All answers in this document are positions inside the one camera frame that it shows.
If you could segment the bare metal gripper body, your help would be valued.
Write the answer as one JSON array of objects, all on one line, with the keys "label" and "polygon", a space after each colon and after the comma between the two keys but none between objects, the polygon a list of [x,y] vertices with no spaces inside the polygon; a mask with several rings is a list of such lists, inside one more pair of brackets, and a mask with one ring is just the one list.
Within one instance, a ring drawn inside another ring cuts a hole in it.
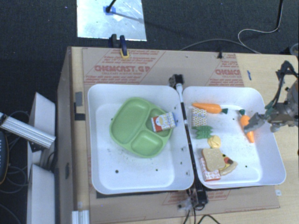
[{"label": "bare metal gripper body", "polygon": [[279,131],[282,126],[299,127],[299,106],[296,102],[270,102],[265,110],[265,120],[271,124],[271,132]]}]

